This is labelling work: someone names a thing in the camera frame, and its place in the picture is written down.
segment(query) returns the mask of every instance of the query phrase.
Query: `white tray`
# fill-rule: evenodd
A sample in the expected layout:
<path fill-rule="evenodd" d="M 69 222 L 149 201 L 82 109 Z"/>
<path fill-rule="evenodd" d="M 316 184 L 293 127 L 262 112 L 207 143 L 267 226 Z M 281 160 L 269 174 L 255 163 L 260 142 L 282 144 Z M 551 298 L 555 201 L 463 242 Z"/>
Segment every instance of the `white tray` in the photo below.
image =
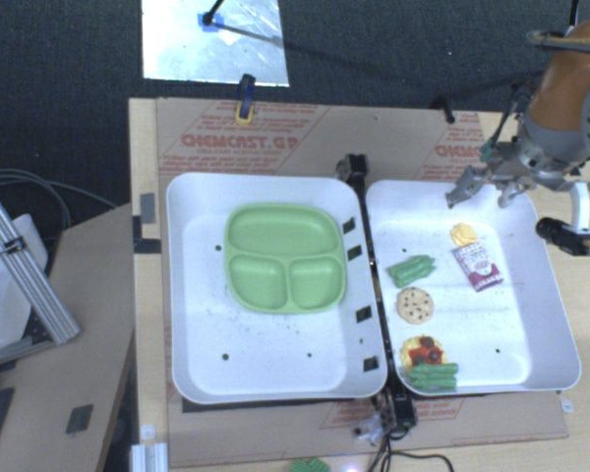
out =
<path fill-rule="evenodd" d="M 451 184 L 381 181 L 367 194 L 386 320 L 400 377 L 399 351 L 409 337 L 426 334 L 459 365 L 455 391 L 423 395 L 566 389 L 580 363 L 537 216 L 526 196 L 498 207 L 499 192 L 484 186 L 471 201 L 448 209 Z M 449 232 L 458 222 L 476 230 L 502 283 L 476 292 L 456 261 Z M 427 254 L 437 269 L 412 286 L 429 292 L 433 317 L 409 324 L 395 311 L 399 292 L 385 269 Z"/>
<path fill-rule="evenodd" d="M 387 378 L 384 346 L 358 199 L 326 178 L 189 173 L 167 195 L 171 275 L 172 373 L 197 403 L 367 397 Z M 320 313 L 257 313 L 232 296 L 224 270 L 225 223 L 238 207 L 288 203 L 317 207 L 343 234 L 347 287 Z M 358 321 L 359 310 L 371 316 Z"/>

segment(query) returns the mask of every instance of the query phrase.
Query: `blue clip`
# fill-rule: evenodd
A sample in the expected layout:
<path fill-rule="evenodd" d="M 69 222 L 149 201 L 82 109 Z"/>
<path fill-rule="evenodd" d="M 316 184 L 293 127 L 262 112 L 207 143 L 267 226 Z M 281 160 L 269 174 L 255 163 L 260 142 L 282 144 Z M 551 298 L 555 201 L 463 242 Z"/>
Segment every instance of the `blue clip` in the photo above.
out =
<path fill-rule="evenodd" d="M 218 31 L 218 26 L 216 25 L 225 25 L 225 20 L 223 20 L 223 17 L 218 13 L 214 14 L 214 19 L 212 20 L 211 25 L 204 24 L 204 13 L 197 14 L 197 21 L 199 22 L 201 29 L 206 33 L 216 33 Z"/>
<path fill-rule="evenodd" d="M 238 84 L 238 105 L 236 105 L 236 122 L 247 125 L 252 122 L 254 107 L 252 106 L 256 78 L 245 74 Z"/>

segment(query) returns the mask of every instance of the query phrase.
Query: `green plate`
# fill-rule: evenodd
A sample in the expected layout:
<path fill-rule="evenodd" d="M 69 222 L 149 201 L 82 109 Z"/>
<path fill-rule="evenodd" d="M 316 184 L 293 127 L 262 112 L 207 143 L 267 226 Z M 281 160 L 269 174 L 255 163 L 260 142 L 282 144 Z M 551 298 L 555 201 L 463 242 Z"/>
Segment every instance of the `green plate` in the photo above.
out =
<path fill-rule="evenodd" d="M 242 206 L 227 220 L 224 246 L 229 287 L 251 310 L 312 313 L 343 298 L 343 240 L 336 222 L 320 209 Z"/>

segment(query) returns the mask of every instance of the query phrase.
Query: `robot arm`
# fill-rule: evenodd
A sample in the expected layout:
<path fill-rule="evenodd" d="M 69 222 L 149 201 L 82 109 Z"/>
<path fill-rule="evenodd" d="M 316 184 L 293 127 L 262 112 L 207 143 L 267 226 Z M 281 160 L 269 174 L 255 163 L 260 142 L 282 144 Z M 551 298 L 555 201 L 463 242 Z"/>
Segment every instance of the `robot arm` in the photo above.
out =
<path fill-rule="evenodd" d="M 538 33 L 530 34 L 532 41 Z M 541 41 L 547 46 L 549 40 Z M 574 27 L 563 39 L 553 39 L 556 52 L 520 118 L 517 135 L 511 142 L 499 142 L 504 120 L 515 111 L 505 112 L 494 136 L 481 148 L 480 169 L 468 166 L 446 194 L 449 207 L 470 199 L 484 183 L 501 191 L 499 205 L 507 207 L 515 196 L 537 185 L 555 192 L 569 192 L 573 206 L 570 224 L 541 221 L 537 231 L 547 241 L 573 255 L 590 255 L 590 183 L 566 180 L 590 159 L 590 21 Z"/>

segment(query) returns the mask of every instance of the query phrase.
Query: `silver metal plate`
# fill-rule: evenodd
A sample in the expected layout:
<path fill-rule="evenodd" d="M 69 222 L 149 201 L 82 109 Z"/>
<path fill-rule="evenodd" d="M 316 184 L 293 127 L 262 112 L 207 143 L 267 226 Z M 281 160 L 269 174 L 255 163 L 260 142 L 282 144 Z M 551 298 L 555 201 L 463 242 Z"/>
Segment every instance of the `silver metal plate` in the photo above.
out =
<path fill-rule="evenodd" d="M 225 0 L 205 27 L 214 2 L 142 0 L 145 78 L 288 87 L 277 0 Z"/>

